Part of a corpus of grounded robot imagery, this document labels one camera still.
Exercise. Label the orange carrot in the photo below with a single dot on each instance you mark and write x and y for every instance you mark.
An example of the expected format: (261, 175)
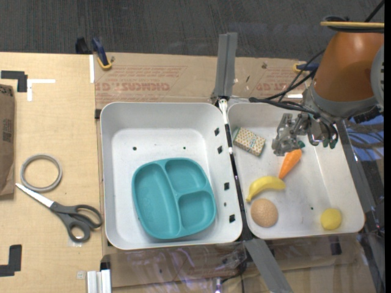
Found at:
(290, 162)

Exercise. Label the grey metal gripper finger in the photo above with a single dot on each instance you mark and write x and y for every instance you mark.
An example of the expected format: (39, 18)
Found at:
(292, 144)
(278, 147)

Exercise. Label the brown paper bag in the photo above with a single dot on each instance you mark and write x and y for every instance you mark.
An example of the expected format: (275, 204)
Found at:
(6, 139)

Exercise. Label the yellow lemon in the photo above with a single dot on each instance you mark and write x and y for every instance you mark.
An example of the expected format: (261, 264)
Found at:
(331, 219)

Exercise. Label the brown cardboard board red print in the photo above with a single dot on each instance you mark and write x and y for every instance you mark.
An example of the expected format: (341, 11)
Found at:
(183, 81)

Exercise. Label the teal divided plate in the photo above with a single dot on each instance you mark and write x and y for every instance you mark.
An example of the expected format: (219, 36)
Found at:
(152, 194)

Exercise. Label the white plastic tray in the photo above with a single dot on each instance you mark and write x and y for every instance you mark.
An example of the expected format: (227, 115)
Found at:
(305, 206)
(122, 194)

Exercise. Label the small patterned carton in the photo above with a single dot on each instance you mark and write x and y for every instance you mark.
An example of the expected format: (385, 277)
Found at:
(249, 140)

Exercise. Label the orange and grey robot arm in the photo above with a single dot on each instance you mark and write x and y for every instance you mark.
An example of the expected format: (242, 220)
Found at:
(345, 69)

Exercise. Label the yellow banana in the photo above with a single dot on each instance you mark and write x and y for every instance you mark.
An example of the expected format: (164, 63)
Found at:
(265, 183)

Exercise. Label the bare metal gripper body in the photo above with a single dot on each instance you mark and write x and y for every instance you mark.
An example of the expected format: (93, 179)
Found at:
(301, 127)

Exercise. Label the tan round bread roll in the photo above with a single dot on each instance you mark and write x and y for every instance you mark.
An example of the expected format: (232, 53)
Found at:
(264, 213)

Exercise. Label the grey tape roll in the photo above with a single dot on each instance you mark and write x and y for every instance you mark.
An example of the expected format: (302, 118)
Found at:
(24, 179)

